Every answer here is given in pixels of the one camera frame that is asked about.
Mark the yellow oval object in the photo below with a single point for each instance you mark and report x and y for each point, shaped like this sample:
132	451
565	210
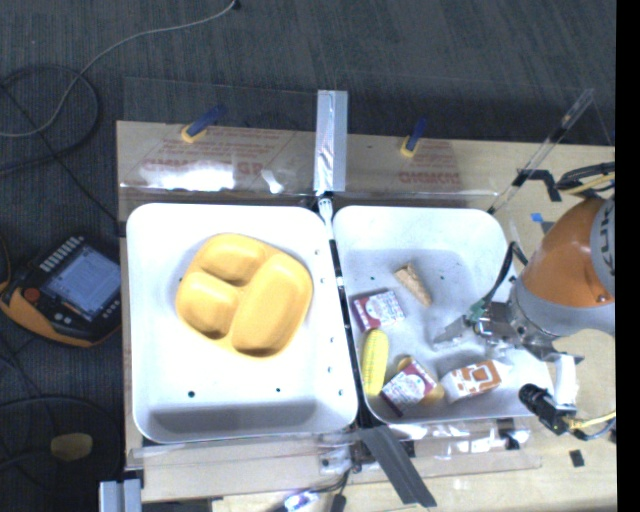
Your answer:
71	446

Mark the tan pizza slice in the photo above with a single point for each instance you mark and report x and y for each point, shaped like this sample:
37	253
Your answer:
414	284

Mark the yellow divided plate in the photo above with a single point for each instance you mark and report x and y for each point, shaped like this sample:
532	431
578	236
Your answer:
250	295

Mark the black cylinder on white bracket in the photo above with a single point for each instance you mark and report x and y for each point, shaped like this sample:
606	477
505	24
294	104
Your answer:
545	402

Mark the yellow corn cob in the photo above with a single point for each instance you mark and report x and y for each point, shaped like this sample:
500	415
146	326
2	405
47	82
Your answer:
375	360

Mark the orange and white carton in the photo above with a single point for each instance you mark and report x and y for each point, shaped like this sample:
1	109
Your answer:
472	381

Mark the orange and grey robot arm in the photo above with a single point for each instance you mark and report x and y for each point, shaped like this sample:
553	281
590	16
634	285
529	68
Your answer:
560	260

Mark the red and white carton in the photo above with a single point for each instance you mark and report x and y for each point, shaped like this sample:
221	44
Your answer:
407	387
379	310

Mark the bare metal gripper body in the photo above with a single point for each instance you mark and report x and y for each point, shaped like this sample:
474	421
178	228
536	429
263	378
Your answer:
500	325

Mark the brown cardboard board red print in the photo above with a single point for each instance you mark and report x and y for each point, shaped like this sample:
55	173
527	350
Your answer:
230	155

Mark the white plastic tray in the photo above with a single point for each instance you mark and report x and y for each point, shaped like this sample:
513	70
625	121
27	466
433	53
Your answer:
225	395
430	240

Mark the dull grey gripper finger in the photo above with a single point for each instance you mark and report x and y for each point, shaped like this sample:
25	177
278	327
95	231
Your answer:
457	328
446	344

